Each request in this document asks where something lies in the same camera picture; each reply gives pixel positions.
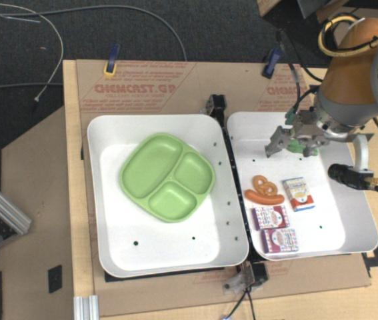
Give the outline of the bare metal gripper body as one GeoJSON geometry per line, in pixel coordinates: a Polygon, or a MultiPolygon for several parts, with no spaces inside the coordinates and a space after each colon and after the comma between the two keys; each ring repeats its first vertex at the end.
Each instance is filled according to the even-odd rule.
{"type": "Polygon", "coordinates": [[[336,121],[322,109],[308,109],[298,112],[291,133],[302,145],[324,146],[332,141],[346,142],[357,129],[336,121]]]}

